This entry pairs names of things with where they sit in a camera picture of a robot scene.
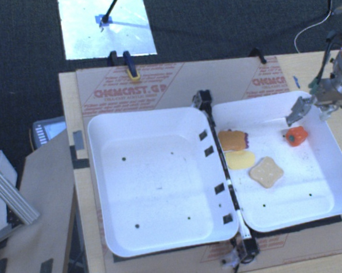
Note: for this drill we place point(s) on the beige toy bread slice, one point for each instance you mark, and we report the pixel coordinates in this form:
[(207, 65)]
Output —
[(266, 172)]

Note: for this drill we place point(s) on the thin black and white rod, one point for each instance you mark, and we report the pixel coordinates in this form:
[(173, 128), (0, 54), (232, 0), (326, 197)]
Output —
[(226, 172)]

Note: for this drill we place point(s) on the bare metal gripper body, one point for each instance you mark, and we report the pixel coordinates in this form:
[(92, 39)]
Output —
[(337, 93)]

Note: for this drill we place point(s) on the white plastic tray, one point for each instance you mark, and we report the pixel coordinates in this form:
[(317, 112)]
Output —
[(159, 190), (301, 191)]

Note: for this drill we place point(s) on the yellow toy crisp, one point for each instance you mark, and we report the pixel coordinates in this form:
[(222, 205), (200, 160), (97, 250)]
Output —
[(239, 160)]

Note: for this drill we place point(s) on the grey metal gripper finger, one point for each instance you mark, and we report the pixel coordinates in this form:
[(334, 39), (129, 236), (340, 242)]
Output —
[(293, 118), (302, 102)]

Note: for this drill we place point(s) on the brown cardboard board red print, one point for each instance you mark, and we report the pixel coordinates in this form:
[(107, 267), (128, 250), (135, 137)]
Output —
[(164, 84)]

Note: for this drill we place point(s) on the orange toy bell pepper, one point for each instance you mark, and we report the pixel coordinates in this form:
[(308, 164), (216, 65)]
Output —
[(297, 136)]

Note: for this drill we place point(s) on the orange toy sandwich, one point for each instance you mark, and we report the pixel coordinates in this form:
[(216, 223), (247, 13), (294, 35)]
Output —
[(232, 140)]

